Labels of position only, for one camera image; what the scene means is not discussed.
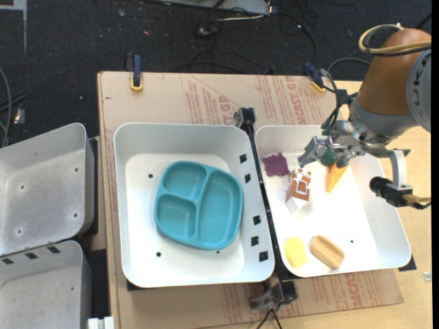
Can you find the orange carrot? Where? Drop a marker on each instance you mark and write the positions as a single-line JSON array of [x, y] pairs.
[[335, 178]]

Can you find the orange and white carton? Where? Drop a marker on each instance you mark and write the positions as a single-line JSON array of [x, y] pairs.
[[298, 190]]

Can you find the tan toy bread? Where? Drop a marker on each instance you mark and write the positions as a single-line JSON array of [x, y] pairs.
[[327, 252]]

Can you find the yellow toy chips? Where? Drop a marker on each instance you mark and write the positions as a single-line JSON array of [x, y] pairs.
[[295, 252]]

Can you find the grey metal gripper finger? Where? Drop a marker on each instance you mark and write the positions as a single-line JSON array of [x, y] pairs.
[[344, 160], [310, 152]]

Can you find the white plastic tray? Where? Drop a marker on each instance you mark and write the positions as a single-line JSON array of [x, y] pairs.
[[350, 218], [137, 238]]

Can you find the brown cardboard board red print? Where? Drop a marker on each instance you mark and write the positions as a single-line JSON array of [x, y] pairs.
[[164, 94]]

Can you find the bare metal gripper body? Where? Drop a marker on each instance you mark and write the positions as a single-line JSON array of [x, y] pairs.
[[353, 137]]

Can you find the purple grapes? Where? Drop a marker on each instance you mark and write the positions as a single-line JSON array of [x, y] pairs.
[[276, 164]]

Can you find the blue divided plate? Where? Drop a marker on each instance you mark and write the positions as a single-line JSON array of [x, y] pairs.
[[212, 207]]

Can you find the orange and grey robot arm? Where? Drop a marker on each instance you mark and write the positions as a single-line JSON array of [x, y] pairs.
[[387, 87]]

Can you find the black cylinder on white bracket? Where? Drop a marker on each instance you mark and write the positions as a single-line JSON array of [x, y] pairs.
[[391, 188]]

